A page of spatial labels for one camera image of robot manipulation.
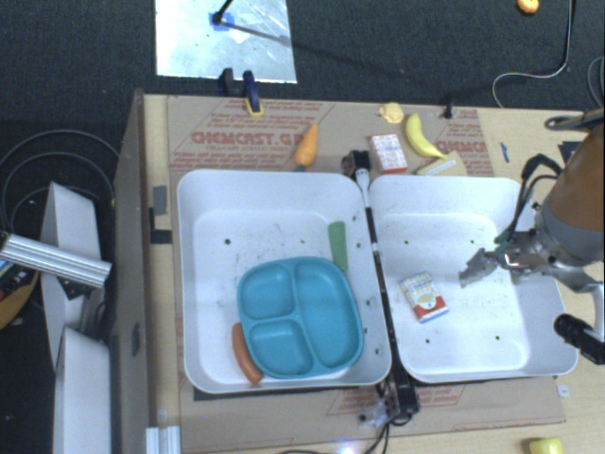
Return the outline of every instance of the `white plastic tub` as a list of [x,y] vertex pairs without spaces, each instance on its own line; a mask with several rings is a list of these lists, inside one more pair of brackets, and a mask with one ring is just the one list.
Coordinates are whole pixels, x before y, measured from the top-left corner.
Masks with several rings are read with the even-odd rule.
[[[461,288],[458,272],[510,223],[519,185],[508,179],[383,176],[370,196],[399,353],[428,383],[559,375],[578,360],[554,329],[564,312],[556,281],[515,286],[496,270]],[[526,208],[518,230],[533,225]],[[420,323],[398,281],[427,271],[449,312]]]
[[[371,385],[389,372],[391,355],[368,224],[358,187],[324,173],[196,170],[177,192],[184,311],[184,365],[208,393]],[[236,291],[249,269],[297,256],[331,259],[328,225],[345,222],[349,268],[363,335],[359,359],[306,379],[266,376],[252,387],[232,349]]]

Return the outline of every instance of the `green sponge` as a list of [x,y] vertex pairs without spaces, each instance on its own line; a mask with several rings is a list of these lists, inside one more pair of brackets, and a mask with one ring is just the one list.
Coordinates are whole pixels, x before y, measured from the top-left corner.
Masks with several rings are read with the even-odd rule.
[[330,237],[332,262],[343,271],[346,271],[349,269],[349,260],[347,258],[347,239],[345,236],[344,222],[332,222],[328,225],[328,236]]

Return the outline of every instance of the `orange ball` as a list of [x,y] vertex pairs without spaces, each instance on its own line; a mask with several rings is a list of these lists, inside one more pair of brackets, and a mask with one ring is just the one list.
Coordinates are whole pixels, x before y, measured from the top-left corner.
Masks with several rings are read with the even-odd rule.
[[540,6],[540,0],[517,0],[517,7],[525,13],[536,13]]

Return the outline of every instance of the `small cardboard box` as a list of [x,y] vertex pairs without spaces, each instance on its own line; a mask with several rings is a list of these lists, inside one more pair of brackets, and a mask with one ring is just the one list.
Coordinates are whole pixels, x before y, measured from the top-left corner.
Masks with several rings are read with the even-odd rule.
[[[296,143],[311,122],[320,123],[316,170],[338,172],[342,156],[367,146],[368,130],[392,131],[372,104],[264,104],[267,119],[258,121],[246,116],[241,99],[135,95],[115,177],[118,294],[111,343],[112,433],[124,453],[145,452],[146,428],[169,425],[181,427],[186,454],[370,439],[376,434],[360,422],[360,414],[378,405],[374,386],[211,395],[194,389],[184,372],[171,200],[179,177],[197,167],[293,169]],[[413,110],[423,114],[429,139],[452,144],[462,159],[465,153],[473,156],[470,175],[493,174],[475,110],[460,110],[449,123],[440,122],[437,107]],[[468,135],[461,132],[465,129]],[[410,152],[408,164],[414,171],[424,159]],[[422,386],[417,393],[420,412],[391,435],[564,420],[549,377]]]

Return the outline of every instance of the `metal sheet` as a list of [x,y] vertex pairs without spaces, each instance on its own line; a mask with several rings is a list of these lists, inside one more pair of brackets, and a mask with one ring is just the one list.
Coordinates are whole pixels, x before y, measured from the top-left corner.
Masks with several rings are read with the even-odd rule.
[[233,0],[223,21],[212,14],[225,0],[156,0],[157,73],[216,79],[232,67],[236,79],[296,83],[285,0]]

